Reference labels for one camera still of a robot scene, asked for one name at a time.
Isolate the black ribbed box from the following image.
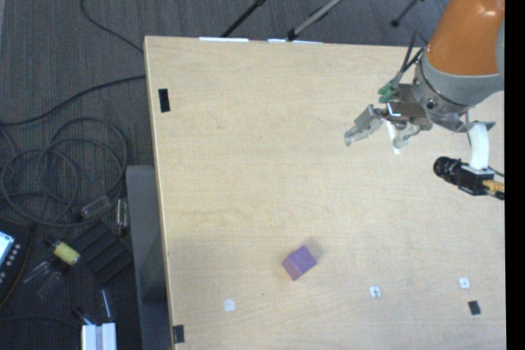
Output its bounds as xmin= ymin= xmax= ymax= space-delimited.
xmin=72 ymin=220 xmax=135 ymax=284

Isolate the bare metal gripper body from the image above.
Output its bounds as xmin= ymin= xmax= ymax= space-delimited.
xmin=384 ymin=83 xmax=469 ymax=133

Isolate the purple cube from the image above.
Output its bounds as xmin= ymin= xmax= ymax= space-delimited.
xmin=281 ymin=244 xmax=319 ymax=282

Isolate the yellow cylinder connector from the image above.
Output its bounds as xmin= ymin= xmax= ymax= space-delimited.
xmin=51 ymin=240 xmax=81 ymax=267

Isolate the black cylinder on white bracket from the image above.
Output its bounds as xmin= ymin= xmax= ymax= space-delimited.
xmin=432 ymin=120 xmax=497 ymax=197

